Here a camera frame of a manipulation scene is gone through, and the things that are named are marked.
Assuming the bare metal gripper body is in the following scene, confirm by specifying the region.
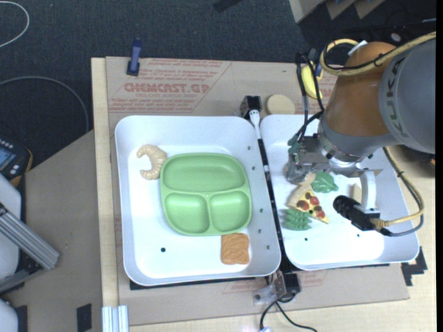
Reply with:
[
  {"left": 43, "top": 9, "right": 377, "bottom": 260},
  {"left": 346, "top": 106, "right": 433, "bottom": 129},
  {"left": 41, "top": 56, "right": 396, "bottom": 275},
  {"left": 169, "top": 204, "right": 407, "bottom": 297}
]
[{"left": 287, "top": 136, "right": 368, "bottom": 178}]

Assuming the green lettuce leaf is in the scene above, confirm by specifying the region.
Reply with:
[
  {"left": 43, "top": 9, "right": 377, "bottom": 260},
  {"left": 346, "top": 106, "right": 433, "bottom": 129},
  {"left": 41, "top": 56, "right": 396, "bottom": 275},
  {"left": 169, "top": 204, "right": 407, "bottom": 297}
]
[{"left": 310, "top": 170, "right": 340, "bottom": 194}]

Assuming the thin black and white rod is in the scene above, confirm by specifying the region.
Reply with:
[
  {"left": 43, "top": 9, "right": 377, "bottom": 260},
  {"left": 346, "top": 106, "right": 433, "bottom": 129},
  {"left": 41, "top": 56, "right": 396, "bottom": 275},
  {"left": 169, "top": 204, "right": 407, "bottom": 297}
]
[{"left": 248, "top": 110, "right": 289, "bottom": 277}]

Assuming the pizza slice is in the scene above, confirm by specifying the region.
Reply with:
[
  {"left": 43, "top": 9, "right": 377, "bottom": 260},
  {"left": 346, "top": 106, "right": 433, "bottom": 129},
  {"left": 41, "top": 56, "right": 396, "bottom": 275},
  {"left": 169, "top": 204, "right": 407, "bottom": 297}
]
[{"left": 286, "top": 181, "right": 331, "bottom": 225}]

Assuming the beige round biscuit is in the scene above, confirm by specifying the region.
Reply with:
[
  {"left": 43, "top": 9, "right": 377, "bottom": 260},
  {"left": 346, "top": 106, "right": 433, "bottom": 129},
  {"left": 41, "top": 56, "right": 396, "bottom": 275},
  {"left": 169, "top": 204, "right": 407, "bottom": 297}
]
[{"left": 266, "top": 93, "right": 296, "bottom": 116}]

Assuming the yellow banana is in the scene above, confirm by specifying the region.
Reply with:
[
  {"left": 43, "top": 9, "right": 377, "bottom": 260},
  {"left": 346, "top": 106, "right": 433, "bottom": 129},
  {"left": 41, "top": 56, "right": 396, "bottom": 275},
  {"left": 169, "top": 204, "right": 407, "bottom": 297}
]
[{"left": 300, "top": 62, "right": 325, "bottom": 100}]

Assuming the white plastic tray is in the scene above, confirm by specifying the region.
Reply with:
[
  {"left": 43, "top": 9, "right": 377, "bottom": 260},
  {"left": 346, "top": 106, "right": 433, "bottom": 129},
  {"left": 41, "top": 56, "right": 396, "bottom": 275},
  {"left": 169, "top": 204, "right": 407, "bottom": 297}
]
[
  {"left": 259, "top": 113, "right": 421, "bottom": 272},
  {"left": 114, "top": 115, "right": 282, "bottom": 286}
]

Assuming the green divided plate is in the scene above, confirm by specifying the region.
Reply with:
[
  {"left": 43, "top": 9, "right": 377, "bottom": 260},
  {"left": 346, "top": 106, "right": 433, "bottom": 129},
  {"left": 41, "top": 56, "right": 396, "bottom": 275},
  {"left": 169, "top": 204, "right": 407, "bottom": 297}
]
[{"left": 159, "top": 152, "right": 253, "bottom": 237}]

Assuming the orange toast slice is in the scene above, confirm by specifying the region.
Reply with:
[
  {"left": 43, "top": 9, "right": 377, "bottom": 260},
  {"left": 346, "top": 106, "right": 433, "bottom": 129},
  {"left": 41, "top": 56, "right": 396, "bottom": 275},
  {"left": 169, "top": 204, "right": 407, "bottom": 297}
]
[{"left": 220, "top": 232, "right": 251, "bottom": 266}]

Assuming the beige croissant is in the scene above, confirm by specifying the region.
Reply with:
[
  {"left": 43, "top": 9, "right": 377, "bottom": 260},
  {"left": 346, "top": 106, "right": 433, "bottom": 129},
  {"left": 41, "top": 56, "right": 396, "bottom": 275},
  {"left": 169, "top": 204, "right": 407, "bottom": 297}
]
[{"left": 136, "top": 144, "right": 168, "bottom": 181}]

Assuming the brown cardboard board red print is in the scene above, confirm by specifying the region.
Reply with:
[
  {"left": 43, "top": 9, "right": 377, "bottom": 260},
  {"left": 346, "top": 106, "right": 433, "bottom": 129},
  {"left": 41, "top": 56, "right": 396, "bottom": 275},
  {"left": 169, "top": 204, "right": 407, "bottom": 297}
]
[{"left": 105, "top": 56, "right": 411, "bottom": 326}]

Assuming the black cylinder on white bracket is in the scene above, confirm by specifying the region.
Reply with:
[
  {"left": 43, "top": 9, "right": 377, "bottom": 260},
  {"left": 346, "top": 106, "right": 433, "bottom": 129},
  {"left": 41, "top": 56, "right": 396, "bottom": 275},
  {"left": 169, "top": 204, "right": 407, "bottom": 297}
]
[{"left": 332, "top": 167, "right": 385, "bottom": 233}]

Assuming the black block with thin wires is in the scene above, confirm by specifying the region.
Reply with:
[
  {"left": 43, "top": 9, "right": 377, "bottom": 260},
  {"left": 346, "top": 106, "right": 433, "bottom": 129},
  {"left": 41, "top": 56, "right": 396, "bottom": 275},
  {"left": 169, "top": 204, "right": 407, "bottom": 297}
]
[
  {"left": 237, "top": 95, "right": 262, "bottom": 118},
  {"left": 252, "top": 271, "right": 302, "bottom": 306}
]

